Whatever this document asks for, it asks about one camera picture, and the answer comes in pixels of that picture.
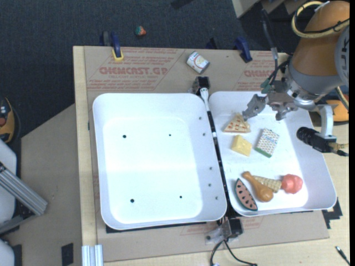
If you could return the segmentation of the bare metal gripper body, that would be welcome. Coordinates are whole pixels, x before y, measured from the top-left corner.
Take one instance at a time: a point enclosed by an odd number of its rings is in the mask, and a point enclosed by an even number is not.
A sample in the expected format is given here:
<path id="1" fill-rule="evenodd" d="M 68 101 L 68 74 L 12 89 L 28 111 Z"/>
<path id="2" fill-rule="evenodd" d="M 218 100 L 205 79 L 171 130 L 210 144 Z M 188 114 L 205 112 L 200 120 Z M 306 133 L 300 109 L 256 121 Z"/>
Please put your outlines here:
<path id="1" fill-rule="evenodd" d="M 267 104 L 277 112 L 292 112 L 298 109 L 312 111 L 316 108 L 314 95 L 306 94 L 305 91 L 288 89 L 274 89 L 267 94 Z"/>

